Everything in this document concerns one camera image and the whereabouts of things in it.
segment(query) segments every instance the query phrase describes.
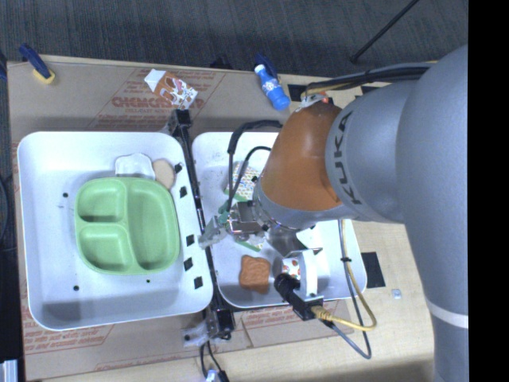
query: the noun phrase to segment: bottle label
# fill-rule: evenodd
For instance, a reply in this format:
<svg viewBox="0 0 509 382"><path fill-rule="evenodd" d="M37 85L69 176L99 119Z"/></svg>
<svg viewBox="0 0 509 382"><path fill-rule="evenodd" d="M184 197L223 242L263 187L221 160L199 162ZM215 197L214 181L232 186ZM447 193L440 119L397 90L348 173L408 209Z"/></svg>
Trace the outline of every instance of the bottle label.
<svg viewBox="0 0 509 382"><path fill-rule="evenodd" d="M273 78L271 80L268 80L262 85L262 90L265 92L265 94L268 94L270 91L273 91L275 88L278 87L279 87L278 80Z"/></svg>

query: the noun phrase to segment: water bottle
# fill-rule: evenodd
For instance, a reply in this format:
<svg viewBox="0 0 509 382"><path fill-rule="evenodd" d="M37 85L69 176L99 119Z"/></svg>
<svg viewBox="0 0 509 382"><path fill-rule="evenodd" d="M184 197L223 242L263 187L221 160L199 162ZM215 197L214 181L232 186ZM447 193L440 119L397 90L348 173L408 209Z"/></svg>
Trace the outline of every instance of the water bottle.
<svg viewBox="0 0 509 382"><path fill-rule="evenodd" d="M260 77L262 81L262 90L270 99L270 102L272 102L274 109L277 111L284 111L289 106L290 99L286 96L278 80L267 73L265 65L258 65L254 69L254 72Z"/></svg>

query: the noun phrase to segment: gray carpet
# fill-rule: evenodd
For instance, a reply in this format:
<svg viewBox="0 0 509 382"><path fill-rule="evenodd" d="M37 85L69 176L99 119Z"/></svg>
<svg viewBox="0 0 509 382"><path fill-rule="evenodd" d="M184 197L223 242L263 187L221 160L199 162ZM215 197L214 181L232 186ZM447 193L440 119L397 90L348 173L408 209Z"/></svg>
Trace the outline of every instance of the gray carpet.
<svg viewBox="0 0 509 382"><path fill-rule="evenodd" d="M226 54L251 70L341 76L435 60L468 41L468 0L421 0L357 65L348 58L411 0L0 0L0 49L208 67ZM6 84L0 81L0 176L12 196ZM12 216L0 249L15 245ZM0 200L0 222L5 219Z"/></svg>

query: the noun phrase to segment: brown sponge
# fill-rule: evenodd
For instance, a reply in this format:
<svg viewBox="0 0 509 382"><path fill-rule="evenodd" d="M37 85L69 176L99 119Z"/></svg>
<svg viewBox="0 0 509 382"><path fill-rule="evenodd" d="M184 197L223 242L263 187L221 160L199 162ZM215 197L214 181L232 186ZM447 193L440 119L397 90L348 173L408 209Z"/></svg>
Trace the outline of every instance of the brown sponge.
<svg viewBox="0 0 509 382"><path fill-rule="evenodd" d="M269 292L270 262L264 258L242 257L242 270L239 275L240 286L261 294Z"/></svg>

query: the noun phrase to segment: green plate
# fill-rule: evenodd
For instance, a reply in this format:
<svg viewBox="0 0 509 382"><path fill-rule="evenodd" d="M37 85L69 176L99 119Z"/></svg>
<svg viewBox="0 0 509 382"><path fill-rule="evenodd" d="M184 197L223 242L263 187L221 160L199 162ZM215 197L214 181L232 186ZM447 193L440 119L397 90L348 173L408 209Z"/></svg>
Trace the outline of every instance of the green plate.
<svg viewBox="0 0 509 382"><path fill-rule="evenodd" d="M177 259L181 238L169 191L145 178L99 178L76 196L76 240L93 270L119 275L162 271Z"/></svg>

